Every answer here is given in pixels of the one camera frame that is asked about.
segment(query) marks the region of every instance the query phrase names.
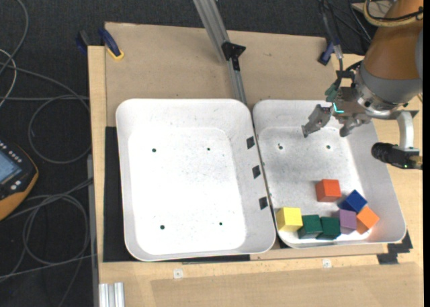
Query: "yellow block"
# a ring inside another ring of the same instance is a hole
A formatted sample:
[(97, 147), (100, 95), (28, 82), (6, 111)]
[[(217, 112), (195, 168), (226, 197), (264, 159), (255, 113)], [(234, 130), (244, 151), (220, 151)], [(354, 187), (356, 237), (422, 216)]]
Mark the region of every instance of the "yellow block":
[(300, 208), (283, 207), (276, 213), (277, 229), (285, 232), (296, 232), (303, 226)]

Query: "empty white tray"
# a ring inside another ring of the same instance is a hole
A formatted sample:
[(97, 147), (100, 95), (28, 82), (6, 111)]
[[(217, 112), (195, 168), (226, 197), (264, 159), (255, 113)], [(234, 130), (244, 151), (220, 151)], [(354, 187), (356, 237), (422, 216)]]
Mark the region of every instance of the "empty white tray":
[(315, 184), (321, 179), (338, 179), (342, 195), (356, 189), (380, 221), (364, 234), (342, 234), (336, 240), (299, 239), (297, 232), (278, 232), (291, 247), (395, 243), (406, 234), (406, 224), (392, 186), (387, 165), (376, 160), (371, 148), (378, 142), (373, 123), (354, 128), (341, 138), (342, 125), (331, 118), (318, 132), (303, 136), (316, 104), (325, 101), (265, 100), (254, 106), (253, 119), (267, 188), (274, 211), (301, 208), (302, 215), (331, 216), (336, 203), (318, 202)]
[(275, 226), (249, 109), (129, 99), (116, 112), (125, 242), (141, 261), (262, 253)]

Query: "black bracket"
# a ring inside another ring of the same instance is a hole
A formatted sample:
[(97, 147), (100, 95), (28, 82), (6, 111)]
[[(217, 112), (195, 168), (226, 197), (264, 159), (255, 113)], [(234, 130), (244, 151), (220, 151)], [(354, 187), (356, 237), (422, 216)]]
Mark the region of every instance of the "black bracket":
[(409, 237), (408, 231), (399, 244), (388, 244), (388, 253), (376, 255), (378, 257), (379, 264), (398, 264), (397, 255), (399, 253), (409, 253), (412, 249), (411, 238)]
[(240, 71), (241, 68), (239, 66), (239, 56), (245, 51), (246, 47), (230, 42), (224, 42), (221, 48), (226, 60), (228, 61), (231, 59), (234, 70)]

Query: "red block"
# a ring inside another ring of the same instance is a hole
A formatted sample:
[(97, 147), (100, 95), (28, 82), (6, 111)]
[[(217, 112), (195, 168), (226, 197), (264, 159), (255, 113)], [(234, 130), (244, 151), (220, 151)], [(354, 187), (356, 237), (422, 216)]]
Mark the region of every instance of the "red block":
[(334, 202), (342, 197), (337, 179), (322, 179), (315, 185), (315, 190), (318, 202)]

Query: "toy block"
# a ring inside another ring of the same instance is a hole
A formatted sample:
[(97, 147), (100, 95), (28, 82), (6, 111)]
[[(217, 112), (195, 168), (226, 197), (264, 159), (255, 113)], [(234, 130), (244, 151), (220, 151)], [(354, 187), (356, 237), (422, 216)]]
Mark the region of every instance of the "toy block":
[(300, 239), (315, 239), (323, 232), (319, 215), (303, 215), (302, 221), (303, 227), (297, 231)]
[(334, 202), (342, 197), (337, 179), (322, 179), (315, 185), (315, 190), (318, 202)]
[(276, 213), (277, 229), (285, 232), (296, 232), (303, 226), (300, 208), (281, 208)]
[(357, 229), (357, 213), (351, 210), (340, 209), (337, 213), (342, 234), (351, 234)]
[(352, 212), (359, 213), (361, 209), (368, 203), (368, 201), (359, 194), (357, 190), (353, 190), (344, 200), (341, 202), (339, 208), (344, 210), (351, 210)]
[(371, 227), (373, 227), (378, 221), (379, 216), (369, 208), (365, 206), (360, 213), (357, 214), (357, 231), (360, 234), (367, 232)]
[(341, 225), (338, 218), (322, 216), (320, 219), (322, 233), (316, 237), (318, 240), (335, 240), (341, 235)]

